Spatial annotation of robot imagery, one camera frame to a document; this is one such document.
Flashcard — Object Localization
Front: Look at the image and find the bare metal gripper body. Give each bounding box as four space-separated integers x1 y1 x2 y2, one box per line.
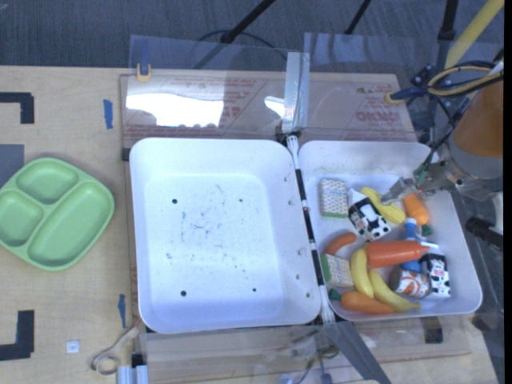
414 159 500 202

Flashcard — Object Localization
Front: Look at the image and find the orange carrot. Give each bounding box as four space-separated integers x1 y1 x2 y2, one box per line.
402 193 434 238
328 288 396 316

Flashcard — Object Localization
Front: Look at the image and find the yellow corn cob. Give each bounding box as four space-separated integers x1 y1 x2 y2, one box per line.
360 186 407 226

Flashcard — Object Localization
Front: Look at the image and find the cow print milk carton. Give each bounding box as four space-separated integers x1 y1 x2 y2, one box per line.
418 250 452 300
346 188 392 242

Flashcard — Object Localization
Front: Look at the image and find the blue bottle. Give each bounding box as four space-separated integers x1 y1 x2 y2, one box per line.
401 217 423 274

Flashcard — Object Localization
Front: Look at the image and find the white plastic tray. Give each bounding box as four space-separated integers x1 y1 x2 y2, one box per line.
298 140 484 322
128 136 323 334

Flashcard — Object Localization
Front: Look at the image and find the green patterned small carton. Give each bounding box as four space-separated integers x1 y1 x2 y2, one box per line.
320 253 355 290
318 178 350 219

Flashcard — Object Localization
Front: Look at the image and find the orange squeeze bottle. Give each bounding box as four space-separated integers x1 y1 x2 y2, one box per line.
366 239 431 270

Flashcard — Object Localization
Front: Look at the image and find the orange sausage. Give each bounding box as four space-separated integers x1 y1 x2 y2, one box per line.
322 231 358 257

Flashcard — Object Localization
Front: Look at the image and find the yellow banana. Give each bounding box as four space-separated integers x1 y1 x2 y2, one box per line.
367 267 422 314
350 246 375 300

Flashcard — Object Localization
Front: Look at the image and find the brown cardboard board red print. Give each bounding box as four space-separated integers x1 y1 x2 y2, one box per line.
118 68 473 370

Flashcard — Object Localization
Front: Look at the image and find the green divided plate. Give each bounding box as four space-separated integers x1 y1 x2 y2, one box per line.
0 157 116 272

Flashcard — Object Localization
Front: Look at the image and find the black cylinder on white bracket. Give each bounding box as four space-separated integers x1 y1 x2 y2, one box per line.
465 192 504 251

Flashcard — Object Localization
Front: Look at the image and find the beige strap loop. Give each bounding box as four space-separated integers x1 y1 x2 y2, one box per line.
90 325 141 377

